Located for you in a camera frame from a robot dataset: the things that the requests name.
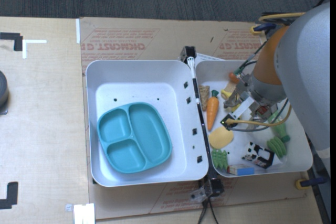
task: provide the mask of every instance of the teal plastic plate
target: teal plastic plate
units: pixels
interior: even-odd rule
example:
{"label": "teal plastic plate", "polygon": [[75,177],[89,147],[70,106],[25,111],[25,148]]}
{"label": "teal plastic plate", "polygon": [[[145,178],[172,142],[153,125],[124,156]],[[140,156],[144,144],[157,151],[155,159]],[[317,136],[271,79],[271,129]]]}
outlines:
{"label": "teal plastic plate", "polygon": [[155,107],[138,102],[107,111],[98,120],[98,137],[110,165],[137,173],[165,162],[172,143]]}

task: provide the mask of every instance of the orange carrot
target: orange carrot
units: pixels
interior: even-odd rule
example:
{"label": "orange carrot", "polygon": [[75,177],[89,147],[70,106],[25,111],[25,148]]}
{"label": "orange carrot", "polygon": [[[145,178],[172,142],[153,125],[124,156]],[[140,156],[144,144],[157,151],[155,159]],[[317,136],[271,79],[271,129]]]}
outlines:
{"label": "orange carrot", "polygon": [[233,72],[229,73],[229,78],[230,78],[230,81],[232,81],[235,84],[238,84],[239,79],[237,78],[237,76]]}
{"label": "orange carrot", "polygon": [[214,125],[215,118],[218,112],[219,107],[219,100],[217,98],[217,95],[219,93],[216,90],[211,91],[211,97],[208,100],[208,104],[206,107],[206,120],[208,125],[208,131],[211,131],[212,126]]}

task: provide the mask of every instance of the cardboard sheet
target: cardboard sheet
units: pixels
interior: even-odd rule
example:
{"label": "cardboard sheet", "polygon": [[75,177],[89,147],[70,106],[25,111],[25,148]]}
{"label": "cardboard sheet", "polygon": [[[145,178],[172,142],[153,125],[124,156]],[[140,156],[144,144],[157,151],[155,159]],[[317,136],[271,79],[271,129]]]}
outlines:
{"label": "cardboard sheet", "polygon": [[[89,63],[109,60],[177,59],[184,46],[197,53],[225,60],[246,60],[266,40],[250,33],[253,23],[192,22],[150,19],[80,19],[83,85]],[[198,182],[137,185],[105,188],[95,184],[90,170],[90,148],[86,91],[84,90],[90,203],[96,205],[96,219],[154,214],[201,208],[190,202],[190,192]],[[226,206],[251,202],[304,197],[295,188],[301,173],[222,178],[225,192],[213,205]]]}
{"label": "cardboard sheet", "polygon": [[[222,27],[241,25],[103,20],[100,25],[98,18],[83,18],[101,28],[161,29],[139,59],[151,59],[153,51],[159,52],[161,59],[175,59],[184,45],[197,45],[199,53],[211,55],[223,39]],[[0,143],[0,200],[6,199],[7,184],[18,182],[17,204],[0,210],[1,223],[73,223],[74,206],[89,202],[95,204],[97,223],[101,224],[197,223],[201,209],[193,210],[199,205],[186,200],[196,182],[111,189],[92,182],[76,24],[77,19],[0,18],[1,32],[47,41],[29,43],[24,58],[22,51],[13,50],[12,41],[0,40],[0,70],[7,78],[10,95],[8,113],[0,115],[0,134],[5,137]],[[249,28],[251,24],[242,25]],[[211,40],[207,33],[218,36],[204,43]],[[214,47],[203,47],[215,40]],[[293,185],[302,178],[307,178],[307,173],[223,179],[225,192],[214,201],[216,218],[225,223],[322,224],[312,188],[298,191]],[[209,209],[203,222],[214,222]]]}

